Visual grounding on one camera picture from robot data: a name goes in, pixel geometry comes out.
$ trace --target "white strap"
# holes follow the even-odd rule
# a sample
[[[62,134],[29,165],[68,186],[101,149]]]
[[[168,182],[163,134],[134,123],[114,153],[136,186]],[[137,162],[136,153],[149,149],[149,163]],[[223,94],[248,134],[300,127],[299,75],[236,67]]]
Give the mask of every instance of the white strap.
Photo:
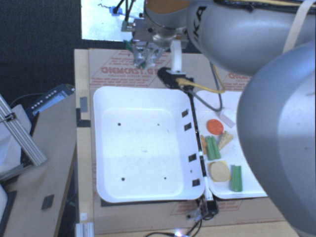
[[[288,33],[283,53],[294,48],[298,35],[302,29],[308,11],[316,0],[305,0],[298,8],[290,32]]]

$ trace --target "white tray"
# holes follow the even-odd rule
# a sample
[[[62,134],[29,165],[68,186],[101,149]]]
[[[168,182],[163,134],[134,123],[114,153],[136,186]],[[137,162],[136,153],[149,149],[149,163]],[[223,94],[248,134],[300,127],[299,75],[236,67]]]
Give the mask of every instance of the white tray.
[[[219,99],[218,95],[214,93],[210,93],[208,91],[201,90],[197,93],[202,99],[204,99],[207,103],[212,105],[215,108],[219,107]],[[226,109],[230,109],[230,113],[237,113],[237,106],[241,96],[241,92],[227,91],[222,94],[223,107]],[[199,100],[195,98],[194,104],[196,107],[197,113],[197,123],[199,132],[201,135],[212,136],[207,128],[206,123],[209,119],[219,119],[217,114],[202,104]],[[234,136],[233,140],[227,144],[221,151],[221,159],[217,159],[214,161],[225,160],[229,169],[231,169],[232,165],[241,165],[242,168],[242,192],[233,192],[230,190],[231,181],[227,182],[214,182],[208,173],[208,163],[214,161],[208,161],[207,156],[204,156],[205,167],[207,168],[208,173],[208,185],[210,190],[214,195],[222,199],[232,199],[232,198],[256,198],[256,197],[266,197],[267,194],[264,192],[257,179],[253,175],[240,146],[238,134],[237,134],[237,126],[234,125],[232,128],[227,126],[224,122],[221,121],[224,126],[224,130],[228,131],[230,134]]]
[[[94,93],[93,101],[97,190],[102,199],[187,200],[202,195],[187,95],[179,90],[106,86]],[[182,117],[184,111],[189,114]],[[192,128],[185,131],[187,124]],[[189,156],[196,159],[189,161]]]

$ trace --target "cardboard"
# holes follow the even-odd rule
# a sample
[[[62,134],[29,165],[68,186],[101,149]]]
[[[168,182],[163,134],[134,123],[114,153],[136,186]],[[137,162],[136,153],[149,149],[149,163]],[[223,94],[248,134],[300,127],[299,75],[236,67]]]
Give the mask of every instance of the cardboard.
[[[201,54],[183,54],[183,72],[194,77],[195,82],[215,87],[208,60]],[[153,68],[146,70],[133,66],[133,55],[126,50],[91,49],[90,99],[92,133],[92,169],[94,199],[94,230],[96,234],[155,231],[187,228],[194,224],[187,215],[197,208],[195,201],[172,201],[138,204],[106,204],[96,191],[96,161],[94,143],[93,94],[101,86],[128,86],[165,88],[157,77],[161,67],[171,65],[165,53]],[[250,77],[240,76],[219,69],[219,75],[227,90],[242,91]],[[218,201],[219,214],[204,226],[235,225],[284,221],[282,214],[268,197]]]

